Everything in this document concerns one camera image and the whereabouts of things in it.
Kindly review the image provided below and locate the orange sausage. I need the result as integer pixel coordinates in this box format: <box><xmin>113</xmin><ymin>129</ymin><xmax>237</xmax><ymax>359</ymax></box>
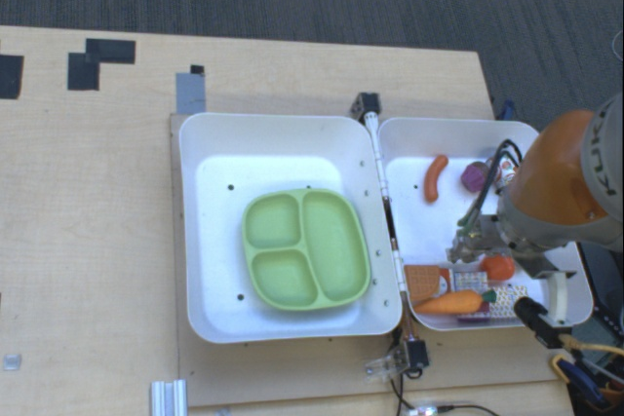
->
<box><xmin>422</xmin><ymin>154</ymin><xmax>449</xmax><ymax>205</ymax></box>

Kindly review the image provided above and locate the green divided plate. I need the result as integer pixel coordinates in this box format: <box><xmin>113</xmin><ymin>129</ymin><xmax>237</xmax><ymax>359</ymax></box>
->
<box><xmin>241</xmin><ymin>188</ymin><xmax>372</xmax><ymax>312</ymax></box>

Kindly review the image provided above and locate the black block with thin wires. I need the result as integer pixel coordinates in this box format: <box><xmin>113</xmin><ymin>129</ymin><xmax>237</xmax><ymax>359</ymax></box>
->
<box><xmin>350</xmin><ymin>92</ymin><xmax>381</xmax><ymax>120</ymax></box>
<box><xmin>402</xmin><ymin>339</ymin><xmax>432</xmax><ymax>379</ymax></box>

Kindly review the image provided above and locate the orange carrot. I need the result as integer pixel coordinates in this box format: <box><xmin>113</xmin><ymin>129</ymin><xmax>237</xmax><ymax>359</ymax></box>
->
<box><xmin>412</xmin><ymin>288</ymin><xmax>498</xmax><ymax>316</ymax></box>

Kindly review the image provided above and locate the orange waffle biscuit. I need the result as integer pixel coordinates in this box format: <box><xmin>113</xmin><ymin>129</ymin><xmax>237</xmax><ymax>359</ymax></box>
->
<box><xmin>403</xmin><ymin>263</ymin><xmax>452</xmax><ymax>303</ymax></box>

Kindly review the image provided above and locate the white plastic tray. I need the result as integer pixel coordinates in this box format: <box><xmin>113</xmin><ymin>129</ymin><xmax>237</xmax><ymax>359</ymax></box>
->
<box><xmin>377</xmin><ymin>116</ymin><xmax>596</xmax><ymax>332</ymax></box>
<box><xmin>177</xmin><ymin>111</ymin><xmax>405</xmax><ymax>346</ymax></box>

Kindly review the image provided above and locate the white and red small can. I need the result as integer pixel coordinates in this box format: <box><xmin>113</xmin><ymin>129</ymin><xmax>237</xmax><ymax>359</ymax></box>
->
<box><xmin>493</xmin><ymin>157</ymin><xmax>519</xmax><ymax>189</ymax></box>

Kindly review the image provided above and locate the black cylinder on white bracket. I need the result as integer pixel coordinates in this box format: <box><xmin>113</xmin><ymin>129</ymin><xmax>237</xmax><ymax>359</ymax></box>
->
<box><xmin>512</xmin><ymin>270</ymin><xmax>577</xmax><ymax>350</ymax></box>

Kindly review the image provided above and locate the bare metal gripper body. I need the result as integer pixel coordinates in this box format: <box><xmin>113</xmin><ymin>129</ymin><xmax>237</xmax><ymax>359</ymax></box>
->
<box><xmin>452</xmin><ymin>213</ymin><xmax>517</xmax><ymax>261</ymax></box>

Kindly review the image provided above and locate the thin black and white rod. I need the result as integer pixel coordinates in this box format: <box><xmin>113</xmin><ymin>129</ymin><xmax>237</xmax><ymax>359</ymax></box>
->
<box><xmin>363</xmin><ymin>110</ymin><xmax>409</xmax><ymax>294</ymax></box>

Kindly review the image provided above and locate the white packet with coloured dots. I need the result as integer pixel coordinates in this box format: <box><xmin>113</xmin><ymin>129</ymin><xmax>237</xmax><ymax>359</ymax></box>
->
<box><xmin>452</xmin><ymin>271</ymin><xmax>489</xmax><ymax>293</ymax></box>
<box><xmin>480</xmin><ymin>284</ymin><xmax>530</xmax><ymax>320</ymax></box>

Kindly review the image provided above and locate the orange tomato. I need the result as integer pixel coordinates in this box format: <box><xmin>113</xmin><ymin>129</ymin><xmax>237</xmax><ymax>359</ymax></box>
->
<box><xmin>480</xmin><ymin>253</ymin><xmax>517</xmax><ymax>282</ymax></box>

